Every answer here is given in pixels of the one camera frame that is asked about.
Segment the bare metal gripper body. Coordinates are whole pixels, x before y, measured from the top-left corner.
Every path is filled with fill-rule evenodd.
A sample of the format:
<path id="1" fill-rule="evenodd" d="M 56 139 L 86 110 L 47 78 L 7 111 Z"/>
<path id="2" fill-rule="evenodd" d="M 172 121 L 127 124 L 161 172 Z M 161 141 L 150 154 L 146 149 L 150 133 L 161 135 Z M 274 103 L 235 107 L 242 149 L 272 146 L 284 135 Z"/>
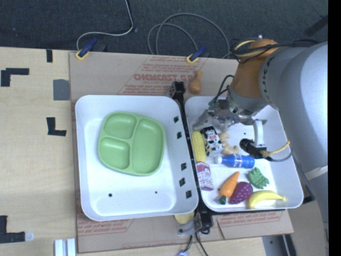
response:
<path id="1" fill-rule="evenodd" d="M 209 114 L 230 124 L 253 125 L 253 116 L 258 114 L 267 102 L 262 98 L 226 98 L 209 102 Z"/>

